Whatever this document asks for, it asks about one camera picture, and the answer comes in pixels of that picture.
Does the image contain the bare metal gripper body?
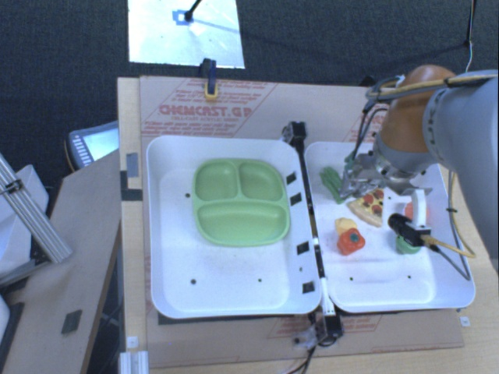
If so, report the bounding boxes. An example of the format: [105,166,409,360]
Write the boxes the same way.
[343,151,416,194]

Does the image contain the green toy beans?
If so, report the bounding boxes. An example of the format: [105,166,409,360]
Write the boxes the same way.
[319,165,346,205]

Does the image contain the toy pizza slice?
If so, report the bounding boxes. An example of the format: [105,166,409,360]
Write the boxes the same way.
[347,188,386,228]

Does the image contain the yellow toy food piece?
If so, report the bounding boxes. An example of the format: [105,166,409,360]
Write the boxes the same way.
[334,217,358,236]

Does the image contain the thin black and white rod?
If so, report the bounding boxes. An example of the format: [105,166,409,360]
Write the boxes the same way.
[295,140,334,316]

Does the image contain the orange round toy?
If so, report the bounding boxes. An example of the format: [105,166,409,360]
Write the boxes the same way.
[403,202,429,221]

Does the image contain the green round toy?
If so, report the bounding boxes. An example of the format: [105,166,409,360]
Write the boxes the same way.
[395,235,423,256]

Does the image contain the white plastic tray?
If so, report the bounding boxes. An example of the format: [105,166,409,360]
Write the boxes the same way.
[303,141,477,314]
[145,135,324,320]

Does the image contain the green divided plate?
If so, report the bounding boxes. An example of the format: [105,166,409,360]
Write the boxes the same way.
[191,157,292,248]

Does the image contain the brown cardboard board red print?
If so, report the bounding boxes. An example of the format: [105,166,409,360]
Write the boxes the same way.
[139,75,465,369]

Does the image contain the black cylinder on white bracket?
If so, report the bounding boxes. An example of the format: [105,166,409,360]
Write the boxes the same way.
[387,188,433,248]

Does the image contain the black block with thin wires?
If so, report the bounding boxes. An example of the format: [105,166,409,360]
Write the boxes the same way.
[281,121,310,146]
[310,312,345,348]

